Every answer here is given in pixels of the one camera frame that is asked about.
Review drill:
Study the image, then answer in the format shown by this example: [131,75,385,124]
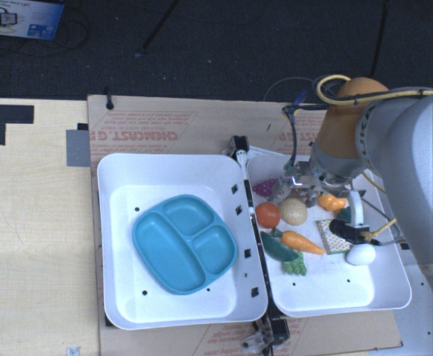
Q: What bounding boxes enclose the white plastic tray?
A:
[96,152,269,331]
[246,150,413,319]

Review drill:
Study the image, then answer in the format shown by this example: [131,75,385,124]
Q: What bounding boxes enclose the orange carrot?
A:
[270,228,326,256]

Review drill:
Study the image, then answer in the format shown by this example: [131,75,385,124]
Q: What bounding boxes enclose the blue divided plate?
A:
[131,194,239,296]

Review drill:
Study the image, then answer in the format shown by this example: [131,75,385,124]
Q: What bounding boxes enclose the red tomato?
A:
[254,202,282,229]

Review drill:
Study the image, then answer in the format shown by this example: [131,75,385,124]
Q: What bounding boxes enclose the dark green pepper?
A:
[260,231,300,263]

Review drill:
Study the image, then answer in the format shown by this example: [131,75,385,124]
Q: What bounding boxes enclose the white egg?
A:
[346,243,377,267]

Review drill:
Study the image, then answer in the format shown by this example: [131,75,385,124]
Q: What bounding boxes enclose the brown cardboard board red print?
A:
[86,93,404,356]

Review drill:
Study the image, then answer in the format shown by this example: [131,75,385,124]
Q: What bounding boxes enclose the light green leafy vegetable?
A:
[282,251,308,277]

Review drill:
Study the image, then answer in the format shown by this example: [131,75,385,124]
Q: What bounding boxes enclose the orange croissant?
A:
[317,193,348,213]

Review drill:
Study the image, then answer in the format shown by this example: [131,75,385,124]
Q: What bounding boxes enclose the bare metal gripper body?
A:
[282,160,352,200]

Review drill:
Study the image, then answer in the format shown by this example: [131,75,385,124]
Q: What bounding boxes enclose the blue and white cardboard box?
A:
[0,0,67,42]

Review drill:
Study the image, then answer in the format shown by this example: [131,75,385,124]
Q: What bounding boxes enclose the patterned small carton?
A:
[315,219,352,256]

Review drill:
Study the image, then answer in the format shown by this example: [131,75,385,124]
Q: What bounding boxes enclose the black cylinder on white bracket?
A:
[328,189,381,246]

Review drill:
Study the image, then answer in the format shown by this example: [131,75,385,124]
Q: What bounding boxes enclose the thin black and white rod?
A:
[236,148,281,320]

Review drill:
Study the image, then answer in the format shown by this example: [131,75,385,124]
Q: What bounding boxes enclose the purple grapes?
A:
[252,178,279,197]

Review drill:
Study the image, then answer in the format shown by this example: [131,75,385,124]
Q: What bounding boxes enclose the black block with thin wires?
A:
[226,135,249,159]
[253,309,291,348]

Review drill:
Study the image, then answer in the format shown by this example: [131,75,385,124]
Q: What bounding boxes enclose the cream round potato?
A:
[278,197,309,227]

